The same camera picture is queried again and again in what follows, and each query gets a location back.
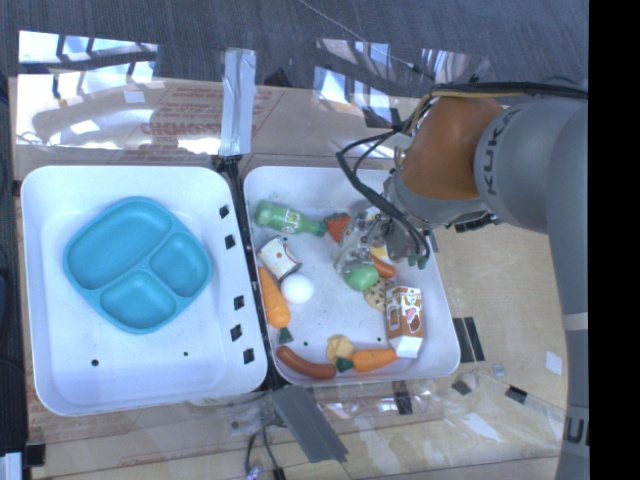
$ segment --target orange carrot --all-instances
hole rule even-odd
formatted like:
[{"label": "orange carrot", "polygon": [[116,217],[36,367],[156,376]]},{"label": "orange carrot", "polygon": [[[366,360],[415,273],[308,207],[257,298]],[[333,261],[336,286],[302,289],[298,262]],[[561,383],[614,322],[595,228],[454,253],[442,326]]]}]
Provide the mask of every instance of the orange carrot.
[{"label": "orange carrot", "polygon": [[282,329],[287,326],[291,319],[287,301],[266,268],[258,267],[258,273],[260,274],[262,299],[267,312],[267,322],[278,329]]},{"label": "orange carrot", "polygon": [[356,350],[349,359],[339,358],[336,367],[340,372],[353,368],[358,372],[370,372],[382,368],[398,359],[392,348],[369,348]]}]

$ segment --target blue plastic plate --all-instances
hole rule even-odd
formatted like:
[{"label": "blue plastic plate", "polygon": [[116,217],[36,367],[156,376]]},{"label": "blue plastic plate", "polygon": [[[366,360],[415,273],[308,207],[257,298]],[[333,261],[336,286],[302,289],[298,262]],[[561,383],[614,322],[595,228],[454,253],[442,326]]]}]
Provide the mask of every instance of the blue plastic plate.
[{"label": "blue plastic plate", "polygon": [[85,225],[64,250],[71,284],[128,332],[156,331],[205,288],[213,266],[180,220],[145,197],[123,199]]}]

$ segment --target table surface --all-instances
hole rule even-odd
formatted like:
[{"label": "table surface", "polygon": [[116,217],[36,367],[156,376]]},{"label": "table surface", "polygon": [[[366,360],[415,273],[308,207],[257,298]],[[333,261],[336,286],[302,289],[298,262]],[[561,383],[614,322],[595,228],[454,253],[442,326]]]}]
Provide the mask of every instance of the table surface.
[{"label": "table surface", "polygon": [[[60,44],[60,38],[51,40]],[[241,176],[261,165],[335,167],[338,149],[385,131],[390,123],[409,115],[425,92],[425,71],[432,80],[460,81],[485,61],[432,52],[425,55],[422,72],[416,70],[413,78],[400,80],[393,60],[386,64],[377,60],[379,47],[345,41],[325,46],[371,63],[391,88],[402,85],[401,95],[381,93],[327,69],[316,71],[309,87],[258,86],[251,152],[240,162]],[[203,101],[210,109],[219,109],[211,101],[223,93],[221,78],[161,79],[152,72],[156,45],[105,43],[103,47],[101,61],[109,55],[119,59],[107,72],[87,69],[86,64],[78,71],[74,52],[67,52],[64,62],[47,60],[41,46],[31,59],[25,59],[25,66],[37,63],[47,66],[47,71],[12,80],[17,102],[12,107],[18,137],[16,179],[40,165],[153,163],[156,160],[149,156],[140,156],[139,145],[144,141],[137,142],[148,135],[144,127],[153,122],[150,112],[157,112],[155,122],[199,119],[221,127],[221,112],[196,115],[195,100],[182,114],[172,115],[167,104],[176,96],[176,88],[187,87],[205,91],[200,93]],[[138,59],[133,79],[127,78],[131,63],[120,62],[122,54]],[[431,63],[428,59],[433,56],[441,62]],[[215,58],[209,55],[208,61],[215,63]],[[217,66],[218,75],[223,68],[224,63]],[[114,116],[123,107],[114,103],[114,95],[126,104],[143,98],[147,112],[136,107],[137,114],[127,117],[133,121],[123,119],[118,124]],[[102,135],[90,130],[83,137],[70,127],[85,121],[99,129],[110,123],[112,128],[102,130]],[[105,146],[109,134],[111,140]],[[122,137],[127,140],[119,142]],[[118,156],[125,144],[138,144],[129,151],[138,155],[135,159]],[[212,146],[202,147],[206,151]],[[389,151],[381,152],[365,165],[388,168],[390,157]],[[195,162],[193,156],[173,157],[173,161]],[[20,203],[16,198],[19,242]],[[425,478],[425,472],[438,480],[510,478],[514,471],[525,470],[530,472],[526,478],[552,476],[564,422],[567,366],[548,239],[508,224],[462,234],[438,229],[435,239],[451,316],[460,331],[462,355],[457,370],[445,377],[405,382],[402,388],[411,401],[408,413],[399,404],[398,385],[391,382],[314,388],[318,406],[349,450],[347,462],[310,464],[288,429],[269,426],[270,447],[265,448],[258,438],[252,463],[271,469],[270,450],[287,478],[417,479]],[[24,272],[21,246],[19,252]],[[26,301],[24,277],[21,300]],[[186,479],[211,477],[214,471],[218,479],[245,477],[249,436],[259,426],[260,411],[272,410],[264,397],[249,394],[74,418],[55,415],[41,404],[34,389],[27,304],[22,309],[29,439],[32,444],[46,444],[46,463],[32,470],[33,478]]]}]

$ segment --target white tray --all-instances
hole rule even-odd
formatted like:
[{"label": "white tray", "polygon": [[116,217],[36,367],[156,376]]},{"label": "white tray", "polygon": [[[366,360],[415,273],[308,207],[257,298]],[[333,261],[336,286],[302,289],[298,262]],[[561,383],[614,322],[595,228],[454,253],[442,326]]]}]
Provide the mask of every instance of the white tray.
[{"label": "white tray", "polygon": [[[65,245],[86,222],[130,196],[164,205],[213,262],[198,298],[145,335],[123,331],[93,309],[62,262]],[[220,175],[201,167],[48,166],[25,179],[22,212],[35,387],[51,411],[131,409],[248,393],[262,383],[266,352],[231,193]],[[227,248],[226,237],[235,245]]]},{"label": "white tray", "polygon": [[[381,170],[359,170],[360,179],[382,191],[388,174]],[[340,169],[316,167],[258,167],[244,183],[247,209],[251,222],[254,249],[258,249],[278,231],[260,227],[253,222],[257,204],[269,200],[289,206],[307,217],[321,220],[333,212],[362,209],[364,197],[356,191]],[[344,334],[356,348],[389,346],[385,336],[383,314],[371,308],[362,293],[346,285],[333,268],[331,251],[335,242],[329,234],[319,238],[308,233],[282,235],[288,248],[302,263],[301,274],[309,277],[315,292],[305,304],[290,304],[288,325],[294,341],[288,346],[301,357],[326,363],[327,339]],[[394,363],[367,374],[347,370],[330,381],[306,377],[284,365],[274,354],[280,374],[290,383],[303,386],[335,385],[385,380],[435,378],[453,372],[460,362],[460,347],[453,326],[449,305],[432,253],[424,270],[409,267],[407,262],[396,265],[399,284],[420,288],[423,296],[425,337],[417,359],[398,359]],[[278,347],[278,330],[269,327],[272,350]]]}]

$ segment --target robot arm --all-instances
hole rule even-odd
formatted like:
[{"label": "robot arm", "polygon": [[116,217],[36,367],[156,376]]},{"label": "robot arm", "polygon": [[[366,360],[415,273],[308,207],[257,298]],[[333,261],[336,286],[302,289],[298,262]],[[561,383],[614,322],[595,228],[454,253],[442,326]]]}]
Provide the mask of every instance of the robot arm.
[{"label": "robot arm", "polygon": [[386,220],[385,242],[395,261],[415,255],[406,221],[425,235],[439,226],[461,231],[498,222],[548,234],[569,367],[556,478],[584,480],[590,471],[588,104],[584,91],[538,89],[551,97],[508,108],[487,96],[489,91],[469,97],[441,91],[422,112],[421,124],[410,130],[415,132],[411,145],[385,184],[384,199],[405,216],[404,224]]}]

